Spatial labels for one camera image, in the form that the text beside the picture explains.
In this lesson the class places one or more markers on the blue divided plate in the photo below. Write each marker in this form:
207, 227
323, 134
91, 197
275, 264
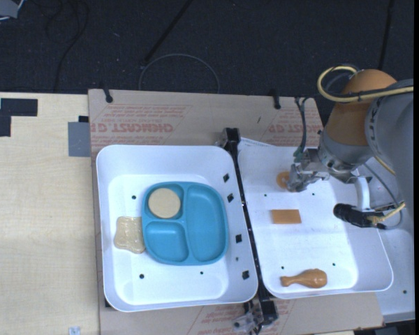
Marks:
202, 222

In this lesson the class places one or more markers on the orange doughnut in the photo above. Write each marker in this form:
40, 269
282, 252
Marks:
281, 181

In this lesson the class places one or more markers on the round beige biscuit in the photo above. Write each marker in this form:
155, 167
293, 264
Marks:
164, 203

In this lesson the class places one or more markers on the white plastic tray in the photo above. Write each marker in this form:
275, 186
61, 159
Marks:
321, 246
181, 288

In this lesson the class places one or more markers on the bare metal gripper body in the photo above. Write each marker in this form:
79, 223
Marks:
314, 171

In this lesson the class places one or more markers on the beige bread slice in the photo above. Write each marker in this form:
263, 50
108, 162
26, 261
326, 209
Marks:
127, 234

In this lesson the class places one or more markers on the thin black rod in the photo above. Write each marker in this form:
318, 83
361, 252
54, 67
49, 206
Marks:
246, 215

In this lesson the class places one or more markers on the brown chicken drumstick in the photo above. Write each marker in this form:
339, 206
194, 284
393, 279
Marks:
312, 278

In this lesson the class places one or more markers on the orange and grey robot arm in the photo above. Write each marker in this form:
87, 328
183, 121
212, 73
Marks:
356, 117

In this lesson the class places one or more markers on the black cylinder on white bracket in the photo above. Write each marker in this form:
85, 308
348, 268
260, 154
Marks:
352, 215

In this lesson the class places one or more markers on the brown cardboard board red print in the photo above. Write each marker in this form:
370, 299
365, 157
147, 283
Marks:
195, 120

